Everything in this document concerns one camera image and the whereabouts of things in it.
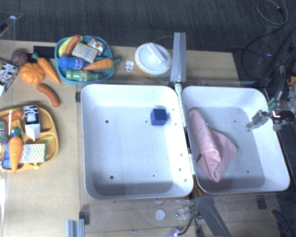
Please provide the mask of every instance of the yellow container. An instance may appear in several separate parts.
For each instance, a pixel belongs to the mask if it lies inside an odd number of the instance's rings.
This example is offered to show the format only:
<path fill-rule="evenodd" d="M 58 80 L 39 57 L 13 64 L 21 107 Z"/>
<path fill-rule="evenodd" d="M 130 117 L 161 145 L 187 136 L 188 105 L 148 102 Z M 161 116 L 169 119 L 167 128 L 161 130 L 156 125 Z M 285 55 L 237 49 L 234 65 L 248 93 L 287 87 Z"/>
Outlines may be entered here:
<path fill-rule="evenodd" d="M 167 49 L 154 43 L 145 43 L 135 52 L 136 67 L 147 77 L 157 77 L 166 73 L 172 64 Z"/>

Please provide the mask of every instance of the pink cloth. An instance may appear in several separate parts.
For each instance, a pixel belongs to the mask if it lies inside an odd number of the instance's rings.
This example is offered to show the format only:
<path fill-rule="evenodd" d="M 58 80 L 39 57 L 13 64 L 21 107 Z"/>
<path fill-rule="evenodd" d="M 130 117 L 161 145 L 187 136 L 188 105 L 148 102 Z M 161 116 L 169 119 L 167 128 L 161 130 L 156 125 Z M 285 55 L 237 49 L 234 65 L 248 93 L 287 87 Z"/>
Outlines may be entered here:
<path fill-rule="evenodd" d="M 198 110 L 193 109 L 188 115 L 201 154 L 197 165 L 211 181 L 218 183 L 237 153 L 237 148 L 225 135 L 209 128 Z"/>

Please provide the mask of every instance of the yellow plate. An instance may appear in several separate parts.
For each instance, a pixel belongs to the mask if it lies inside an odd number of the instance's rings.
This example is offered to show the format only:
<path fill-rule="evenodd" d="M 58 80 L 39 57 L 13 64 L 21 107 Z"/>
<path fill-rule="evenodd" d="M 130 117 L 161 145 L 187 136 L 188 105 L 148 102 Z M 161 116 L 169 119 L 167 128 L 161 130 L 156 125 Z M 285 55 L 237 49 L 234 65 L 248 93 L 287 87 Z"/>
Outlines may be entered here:
<path fill-rule="evenodd" d="M 20 109 L 23 109 L 23 108 L 12 109 L 12 113 L 17 110 L 20 110 Z M 5 110 L 5 111 L 0 112 L 0 117 L 3 115 L 9 114 L 9 112 L 10 112 L 10 110 Z M 54 139 L 46 147 L 45 162 L 38 163 L 39 166 L 42 166 L 42 165 L 50 162 L 51 160 L 53 160 L 56 157 L 56 155 L 58 153 L 58 136 L 57 136 L 57 131 L 56 131 L 54 121 L 53 121 L 51 115 L 48 113 L 48 111 L 46 111 L 43 108 L 38 108 L 38 113 L 39 113 L 41 133 L 36 138 L 36 141 L 38 141 L 39 139 L 41 139 L 47 135 L 51 135 L 54 137 Z M 24 117 L 21 117 L 20 119 L 13 121 L 11 123 L 11 130 L 14 128 L 19 128 L 22 130 L 20 137 L 23 140 L 23 144 L 35 144 L 35 142 L 29 136 L 27 136 L 25 134 Z M 27 169 L 32 169 L 32 168 L 35 168 L 34 164 L 19 163 L 17 171 L 22 171 L 22 170 L 27 170 Z M 11 169 L 3 168 L 3 167 L 1 167 L 1 165 L 0 165 L 0 169 L 4 170 L 6 172 L 12 172 Z"/>

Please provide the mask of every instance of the blue block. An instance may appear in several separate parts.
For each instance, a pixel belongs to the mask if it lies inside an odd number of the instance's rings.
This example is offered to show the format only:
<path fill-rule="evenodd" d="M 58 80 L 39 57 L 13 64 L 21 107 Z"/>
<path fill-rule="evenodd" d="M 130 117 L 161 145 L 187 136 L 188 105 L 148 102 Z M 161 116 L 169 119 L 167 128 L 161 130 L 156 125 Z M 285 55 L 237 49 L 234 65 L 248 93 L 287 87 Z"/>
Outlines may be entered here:
<path fill-rule="evenodd" d="M 150 114 L 152 125 L 164 125 L 167 122 L 167 113 L 165 109 L 153 109 Z"/>

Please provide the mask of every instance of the orange pumpkin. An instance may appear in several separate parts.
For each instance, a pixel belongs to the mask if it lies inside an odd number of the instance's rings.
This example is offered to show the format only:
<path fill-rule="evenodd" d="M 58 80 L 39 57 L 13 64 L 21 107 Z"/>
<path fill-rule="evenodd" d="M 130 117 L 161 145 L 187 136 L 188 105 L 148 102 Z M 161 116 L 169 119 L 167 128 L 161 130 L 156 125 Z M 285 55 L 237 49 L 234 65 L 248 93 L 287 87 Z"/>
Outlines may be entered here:
<path fill-rule="evenodd" d="M 27 84 L 37 85 L 45 77 L 44 70 L 37 63 L 26 63 L 20 71 L 21 79 Z"/>

